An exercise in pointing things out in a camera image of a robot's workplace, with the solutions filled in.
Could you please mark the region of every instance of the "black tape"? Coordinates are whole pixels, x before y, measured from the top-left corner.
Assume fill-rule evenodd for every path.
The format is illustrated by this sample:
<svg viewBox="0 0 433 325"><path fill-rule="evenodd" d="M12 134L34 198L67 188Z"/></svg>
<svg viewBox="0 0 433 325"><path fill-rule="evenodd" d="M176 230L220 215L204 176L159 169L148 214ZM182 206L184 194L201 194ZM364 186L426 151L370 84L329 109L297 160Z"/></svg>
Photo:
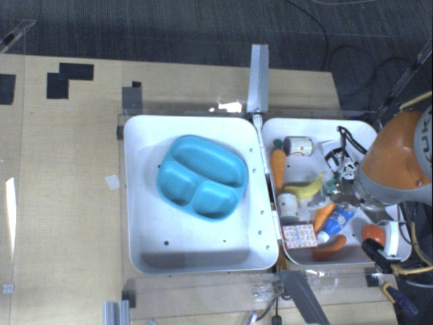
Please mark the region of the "black tape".
<svg viewBox="0 0 433 325"><path fill-rule="evenodd" d="M122 300L129 301L129 308L135 308L135 306L137 305L135 291L122 290Z"/></svg>
<svg viewBox="0 0 433 325"><path fill-rule="evenodd" d="M93 80L92 64L60 63L60 78L63 80L74 79L81 81Z"/></svg>
<svg viewBox="0 0 433 325"><path fill-rule="evenodd" d="M15 39L14 34L8 34L0 43L3 43L5 46L9 45Z"/></svg>
<svg viewBox="0 0 433 325"><path fill-rule="evenodd" d="M47 73L47 99L68 99L69 81L58 73Z"/></svg>
<svg viewBox="0 0 433 325"><path fill-rule="evenodd" d="M16 75L0 74L0 105L12 105L14 102Z"/></svg>
<svg viewBox="0 0 433 325"><path fill-rule="evenodd" d="M124 127L121 127L120 125L117 126L117 140L122 141L123 140L123 131Z"/></svg>

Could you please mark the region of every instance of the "toy carrot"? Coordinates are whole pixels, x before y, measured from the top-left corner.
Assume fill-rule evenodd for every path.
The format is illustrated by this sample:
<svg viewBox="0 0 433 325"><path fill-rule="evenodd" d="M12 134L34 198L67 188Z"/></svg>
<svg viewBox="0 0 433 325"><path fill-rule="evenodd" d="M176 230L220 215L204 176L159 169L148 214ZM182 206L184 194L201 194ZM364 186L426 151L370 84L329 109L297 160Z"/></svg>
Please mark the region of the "toy carrot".
<svg viewBox="0 0 433 325"><path fill-rule="evenodd" d="M275 149L271 153L272 176L277 191L280 191L283 188L284 171L286 170L286 154L281 149L281 140L276 139L273 144Z"/></svg>
<svg viewBox="0 0 433 325"><path fill-rule="evenodd" d="M318 209L316 211L316 216L313 223L313 229L315 234L320 230L320 228L325 223L326 219L331 215L335 207L336 204L334 202L331 202L324 206L322 209Z"/></svg>

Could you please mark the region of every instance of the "yellow cable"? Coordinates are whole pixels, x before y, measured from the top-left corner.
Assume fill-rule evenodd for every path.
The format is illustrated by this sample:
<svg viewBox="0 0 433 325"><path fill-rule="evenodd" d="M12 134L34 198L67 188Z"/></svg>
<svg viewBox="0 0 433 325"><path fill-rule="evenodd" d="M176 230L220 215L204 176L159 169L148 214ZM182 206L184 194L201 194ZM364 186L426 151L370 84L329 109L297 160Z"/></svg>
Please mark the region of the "yellow cable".
<svg viewBox="0 0 433 325"><path fill-rule="evenodd" d="M409 100L408 102L405 102L400 106L400 111L403 111L404 109L424 100L428 97L432 96L432 91L428 91L427 93L421 94L420 96L417 96L415 99Z"/></svg>
<svg viewBox="0 0 433 325"><path fill-rule="evenodd" d="M414 221L412 221L412 223L411 223L411 231L412 231L412 233L411 233L412 246L415 249L415 252L417 252L419 258L423 262L425 262L429 266L433 266L433 263L431 262L431 260L424 254L424 252L419 247L417 236L415 234L415 222Z"/></svg>
<svg viewBox="0 0 433 325"><path fill-rule="evenodd" d="M426 272L433 271L433 266L420 267L415 269L405 269L400 265L391 265L392 271L395 274L400 274L402 276L408 276L409 274L423 274Z"/></svg>

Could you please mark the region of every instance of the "small box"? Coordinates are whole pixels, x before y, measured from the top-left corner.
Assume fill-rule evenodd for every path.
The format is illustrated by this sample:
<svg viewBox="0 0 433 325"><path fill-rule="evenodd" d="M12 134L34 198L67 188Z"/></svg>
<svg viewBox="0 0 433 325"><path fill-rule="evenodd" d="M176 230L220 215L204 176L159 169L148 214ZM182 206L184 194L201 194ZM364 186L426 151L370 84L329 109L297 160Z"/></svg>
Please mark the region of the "small box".
<svg viewBox="0 0 433 325"><path fill-rule="evenodd" d="M287 249L317 246L316 235L311 224L283 226L283 234Z"/></svg>

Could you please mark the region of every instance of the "blue bottle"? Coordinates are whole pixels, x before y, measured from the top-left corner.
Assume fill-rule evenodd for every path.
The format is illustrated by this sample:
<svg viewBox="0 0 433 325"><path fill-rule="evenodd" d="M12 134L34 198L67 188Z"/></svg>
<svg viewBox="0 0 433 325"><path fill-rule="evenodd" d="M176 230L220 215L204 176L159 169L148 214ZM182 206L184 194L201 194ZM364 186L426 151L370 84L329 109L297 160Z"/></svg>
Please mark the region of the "blue bottle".
<svg viewBox="0 0 433 325"><path fill-rule="evenodd" d="M354 215L355 211L346 211L337 208L331 213L329 218L326 219L322 230L317 234L317 243L326 243L329 237L339 232Z"/></svg>

